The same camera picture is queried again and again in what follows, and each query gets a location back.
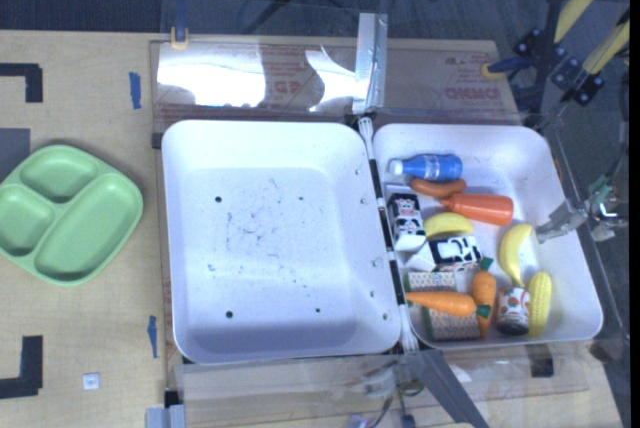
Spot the cow print milk carton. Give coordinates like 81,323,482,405
404,235,484,273
386,192,428,253

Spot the small can orange print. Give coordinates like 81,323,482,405
495,285,532,337

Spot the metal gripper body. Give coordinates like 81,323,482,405
581,179,629,243

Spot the blue bottle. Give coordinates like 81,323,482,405
388,153,464,183

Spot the yellow corn cob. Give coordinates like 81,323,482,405
526,270,554,338

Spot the brown cardboard board red print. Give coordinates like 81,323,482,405
149,38,609,400

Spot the patterned green and orange packet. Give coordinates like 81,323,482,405
421,306,483,343
402,270,459,294

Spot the short yellow banana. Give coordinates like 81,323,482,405
423,211,475,240

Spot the green divided plate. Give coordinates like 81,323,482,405
0,144,145,288

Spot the orange carrot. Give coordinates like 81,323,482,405
470,256,498,338
404,290,493,319

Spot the orange bottle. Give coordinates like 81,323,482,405
439,192,515,228

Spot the brown sausage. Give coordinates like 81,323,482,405
410,177,468,199

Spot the white plastic tray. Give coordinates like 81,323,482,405
372,122,605,351
160,118,404,366

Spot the long yellow banana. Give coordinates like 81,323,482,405
497,222,536,289

